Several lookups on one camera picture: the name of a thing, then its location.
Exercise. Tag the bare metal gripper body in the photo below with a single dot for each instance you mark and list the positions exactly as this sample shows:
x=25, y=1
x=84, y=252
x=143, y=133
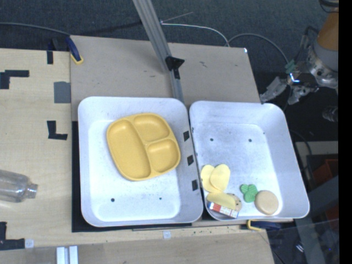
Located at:
x=305, y=80

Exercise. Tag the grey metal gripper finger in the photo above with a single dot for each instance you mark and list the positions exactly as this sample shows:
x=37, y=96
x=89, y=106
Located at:
x=272, y=89
x=296, y=95

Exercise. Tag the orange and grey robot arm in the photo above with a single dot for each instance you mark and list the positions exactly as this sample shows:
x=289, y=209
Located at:
x=328, y=34

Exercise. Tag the white plastic tray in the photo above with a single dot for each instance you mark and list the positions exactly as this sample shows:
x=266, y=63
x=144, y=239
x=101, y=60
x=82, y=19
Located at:
x=129, y=202
x=247, y=158

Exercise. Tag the pale yellow toy crisp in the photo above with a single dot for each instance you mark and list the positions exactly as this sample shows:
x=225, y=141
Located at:
x=220, y=177
x=204, y=177

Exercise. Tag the green toy broccoli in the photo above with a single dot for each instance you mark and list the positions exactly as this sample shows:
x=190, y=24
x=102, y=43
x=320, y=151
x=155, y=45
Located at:
x=249, y=193

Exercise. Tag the beige round biscuit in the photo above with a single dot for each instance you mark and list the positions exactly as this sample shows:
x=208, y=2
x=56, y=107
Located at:
x=266, y=202

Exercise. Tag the yellow pizza slice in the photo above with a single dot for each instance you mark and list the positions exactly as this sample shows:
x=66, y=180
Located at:
x=222, y=199

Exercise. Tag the red and white carton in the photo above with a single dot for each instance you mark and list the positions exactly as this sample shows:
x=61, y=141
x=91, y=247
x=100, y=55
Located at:
x=224, y=210

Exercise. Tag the brown cardboard board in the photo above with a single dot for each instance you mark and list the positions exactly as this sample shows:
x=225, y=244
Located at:
x=123, y=70

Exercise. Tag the yellow divided plate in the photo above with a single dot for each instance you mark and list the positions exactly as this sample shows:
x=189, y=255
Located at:
x=129, y=150

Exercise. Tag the clear plastic bottle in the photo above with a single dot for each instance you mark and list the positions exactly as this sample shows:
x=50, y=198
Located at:
x=13, y=186

